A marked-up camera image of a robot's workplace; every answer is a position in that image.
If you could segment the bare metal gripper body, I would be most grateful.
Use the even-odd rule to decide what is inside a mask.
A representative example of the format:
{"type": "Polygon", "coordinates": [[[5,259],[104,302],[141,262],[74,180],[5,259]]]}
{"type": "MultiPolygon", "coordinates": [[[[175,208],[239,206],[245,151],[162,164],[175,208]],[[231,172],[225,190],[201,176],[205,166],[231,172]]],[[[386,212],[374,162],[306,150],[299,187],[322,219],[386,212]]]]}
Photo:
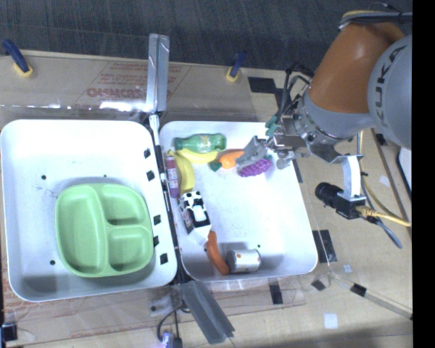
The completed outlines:
{"type": "Polygon", "coordinates": [[[343,120],[331,115],[274,115],[268,121],[268,147],[282,162],[314,155],[334,163],[340,156],[336,145],[343,140],[343,120]]]}

